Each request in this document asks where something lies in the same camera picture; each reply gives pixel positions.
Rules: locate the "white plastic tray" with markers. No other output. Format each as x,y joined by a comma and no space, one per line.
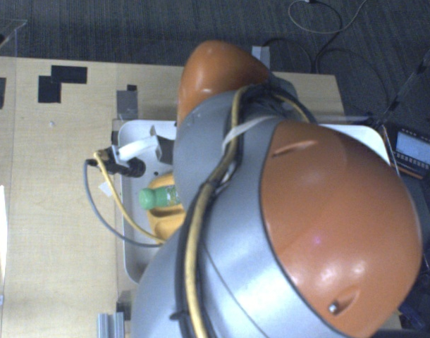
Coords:
130,224

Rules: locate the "black cylinder on white bracket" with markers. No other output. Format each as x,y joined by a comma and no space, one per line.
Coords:
130,167

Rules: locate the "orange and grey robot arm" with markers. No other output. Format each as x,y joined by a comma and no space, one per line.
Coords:
306,206

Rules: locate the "green plastic bottle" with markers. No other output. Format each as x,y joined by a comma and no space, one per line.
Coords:
155,197

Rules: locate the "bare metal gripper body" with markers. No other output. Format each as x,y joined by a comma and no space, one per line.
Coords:
165,150

